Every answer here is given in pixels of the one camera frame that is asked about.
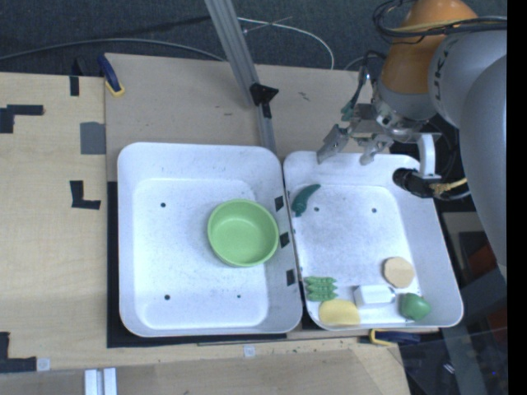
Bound green bell pepper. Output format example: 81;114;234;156
398;292;432;321

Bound green pea pods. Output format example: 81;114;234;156
303;276;339;303

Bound white plastic tray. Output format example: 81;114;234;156
117;141;304;338
282;150;465;332

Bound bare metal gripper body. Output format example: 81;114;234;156
347;102;425;144

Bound black cylinder on white bracket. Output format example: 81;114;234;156
392;132;444;199

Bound green bowl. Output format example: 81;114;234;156
206;198;281;268

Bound white box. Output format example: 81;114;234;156
352;285;397;308

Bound dark green chili pepper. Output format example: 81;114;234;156
291;184;322;218

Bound beige round biscuit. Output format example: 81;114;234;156
381;256;416;289

